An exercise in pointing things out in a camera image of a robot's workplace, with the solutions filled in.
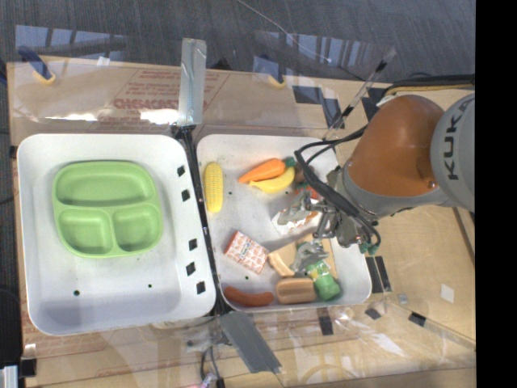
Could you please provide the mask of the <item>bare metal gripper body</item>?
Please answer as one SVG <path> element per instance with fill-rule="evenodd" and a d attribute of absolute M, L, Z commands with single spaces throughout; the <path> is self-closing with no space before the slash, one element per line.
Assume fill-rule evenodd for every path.
<path fill-rule="evenodd" d="M 321 214 L 317 229 L 313 233 L 314 239 L 335 238 L 341 247 L 363 245 L 367 242 L 367 235 L 359 223 L 335 206 L 321 201 L 313 205 L 313 211 Z"/>

